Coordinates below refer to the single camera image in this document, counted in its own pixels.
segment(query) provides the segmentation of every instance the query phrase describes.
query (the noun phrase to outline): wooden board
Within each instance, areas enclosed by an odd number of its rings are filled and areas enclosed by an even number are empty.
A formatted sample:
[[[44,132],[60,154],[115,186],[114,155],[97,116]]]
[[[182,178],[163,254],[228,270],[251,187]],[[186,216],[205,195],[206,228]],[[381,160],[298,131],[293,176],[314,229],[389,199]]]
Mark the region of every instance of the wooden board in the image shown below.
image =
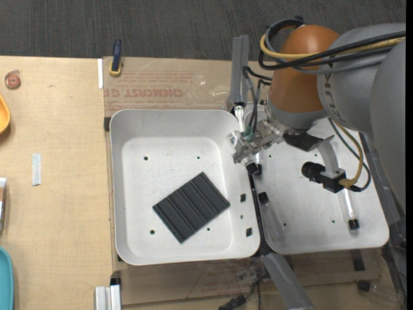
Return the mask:
[[[112,270],[103,93],[96,59],[0,57],[0,93],[11,113],[0,135],[8,178],[0,245],[11,256],[15,309],[93,309]],[[32,186],[32,154],[41,184]]]

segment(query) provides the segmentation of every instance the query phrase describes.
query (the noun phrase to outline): metal bracket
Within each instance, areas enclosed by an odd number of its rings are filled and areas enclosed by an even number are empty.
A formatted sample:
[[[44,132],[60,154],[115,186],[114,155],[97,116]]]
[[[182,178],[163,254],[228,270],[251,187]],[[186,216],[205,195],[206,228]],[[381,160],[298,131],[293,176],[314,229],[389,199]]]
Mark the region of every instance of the metal bracket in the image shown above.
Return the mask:
[[[94,292],[95,310],[122,310],[121,286],[99,286]]]
[[[248,66],[249,40],[248,36],[235,37],[232,40],[232,71],[231,91],[227,99],[227,109],[231,110],[234,103],[248,102],[248,85],[243,76],[243,67]]]
[[[334,152],[334,148],[331,145],[331,140],[334,136],[330,136],[327,139],[321,139],[307,133],[301,133],[295,136],[284,134],[283,137],[285,142],[290,146],[299,148],[303,151],[310,152],[314,149],[318,149],[325,166],[325,172],[322,172],[322,175],[334,179],[344,173],[344,170],[340,169],[338,166],[336,152]]]
[[[313,309],[314,305],[283,255],[270,253],[262,261],[288,310]]]

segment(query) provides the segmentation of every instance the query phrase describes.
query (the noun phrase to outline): small white object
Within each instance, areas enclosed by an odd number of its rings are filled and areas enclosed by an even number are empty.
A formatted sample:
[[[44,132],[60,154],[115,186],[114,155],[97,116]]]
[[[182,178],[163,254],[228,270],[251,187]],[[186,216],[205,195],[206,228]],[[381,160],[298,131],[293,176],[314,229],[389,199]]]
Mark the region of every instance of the small white object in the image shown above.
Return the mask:
[[[121,286],[95,287],[95,310],[122,310]]]
[[[0,178],[0,231],[5,226],[6,213],[6,178]]]
[[[348,189],[343,189],[342,191],[337,193],[341,206],[341,213],[343,214],[343,218],[346,223],[349,220],[358,219],[351,194],[352,193]]]
[[[241,132],[244,132],[245,128],[244,128],[244,108],[243,108],[243,106],[236,106],[235,107],[235,116],[238,119],[239,130]]]
[[[238,128],[237,119],[224,110],[122,110],[113,115],[115,240],[126,263],[248,258],[257,251],[260,237],[248,174],[234,163],[226,139]],[[152,207],[200,172],[230,207],[179,243]]]
[[[32,186],[41,184],[41,154],[32,156]]]
[[[97,76],[99,88],[103,88],[103,60],[97,59]]]

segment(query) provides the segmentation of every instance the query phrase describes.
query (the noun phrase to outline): black rubber mat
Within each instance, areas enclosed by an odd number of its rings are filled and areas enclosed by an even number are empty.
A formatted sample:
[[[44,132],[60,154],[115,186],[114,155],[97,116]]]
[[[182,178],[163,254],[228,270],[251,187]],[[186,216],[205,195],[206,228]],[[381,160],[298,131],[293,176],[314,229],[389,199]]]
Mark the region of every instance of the black rubber mat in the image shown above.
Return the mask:
[[[179,242],[230,206],[204,172],[154,205],[154,210]]]

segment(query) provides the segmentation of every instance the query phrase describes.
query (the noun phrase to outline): black object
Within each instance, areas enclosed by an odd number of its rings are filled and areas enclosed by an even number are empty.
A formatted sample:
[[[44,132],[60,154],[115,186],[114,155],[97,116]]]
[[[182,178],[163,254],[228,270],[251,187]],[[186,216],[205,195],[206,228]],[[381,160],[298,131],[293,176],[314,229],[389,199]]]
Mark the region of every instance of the black object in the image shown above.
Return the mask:
[[[344,188],[338,182],[339,180],[346,178],[345,172],[332,179],[321,174],[322,172],[325,172],[324,165],[314,162],[304,163],[303,167],[301,168],[301,172],[310,181],[322,183],[323,187],[330,192],[337,193]]]
[[[179,242],[230,206],[204,172],[153,206]]]
[[[312,151],[321,141],[323,141],[323,139],[311,136],[305,132],[293,136],[290,134],[284,134],[283,138],[288,145],[301,149],[305,152]]]
[[[105,129],[105,131],[110,130],[110,119],[111,119],[111,117],[104,117],[103,118],[103,128]]]
[[[120,278],[111,278],[110,279],[110,285],[115,286],[115,285],[121,285],[121,279]]]
[[[250,67],[244,67],[244,68],[245,68],[245,70],[247,70],[247,72],[248,72],[251,76],[254,76],[254,77],[257,77],[257,78],[261,78],[261,79],[264,79],[264,80],[272,81],[272,77],[268,77],[268,76],[263,76],[263,75],[260,75],[260,74],[256,74]]]
[[[354,270],[357,272],[366,271],[366,267],[364,265],[363,256],[361,255],[361,251],[359,249],[353,249],[350,251],[350,254],[353,259]]]
[[[121,63],[121,47],[122,47],[122,40],[116,39],[114,42],[114,49],[113,49],[114,59],[112,62],[112,71],[119,70],[119,66]]]
[[[370,291],[371,286],[372,286],[372,284],[370,282],[365,281],[365,280],[359,280],[357,282],[357,288],[360,291],[363,291],[363,292],[366,292],[366,293]]]
[[[231,298],[231,300],[226,304],[221,305],[218,310],[233,310],[236,307],[243,305],[246,301],[247,300],[244,295],[239,295],[236,298]]]
[[[257,167],[258,167],[258,172],[256,172],[255,176],[260,176],[263,174],[263,165],[257,164]]]
[[[258,224],[258,233],[259,233],[259,239],[260,239],[259,248],[258,248],[257,252],[253,255],[253,257],[257,258],[257,257],[265,256],[269,253],[272,253],[273,250],[271,249],[271,247],[268,245],[267,241],[265,240],[263,219],[261,217],[261,210],[259,208],[259,200],[258,200],[256,184],[254,182],[254,177],[249,175],[248,178],[250,180],[252,200],[254,202],[254,208],[255,208],[255,211],[256,211],[256,218],[257,218],[257,224]]]
[[[259,174],[262,173],[262,168],[261,168],[261,173],[260,173],[258,164],[256,164],[256,163],[250,163],[246,166],[246,168],[247,168],[248,174],[250,174],[251,176],[252,175],[257,175],[258,176]]]
[[[358,219],[349,220],[348,221],[348,227],[350,227],[350,230],[352,230],[352,231],[360,228],[359,220]]]
[[[262,192],[258,194],[258,201],[260,204],[266,204],[270,201],[270,198],[268,197],[267,192]]]

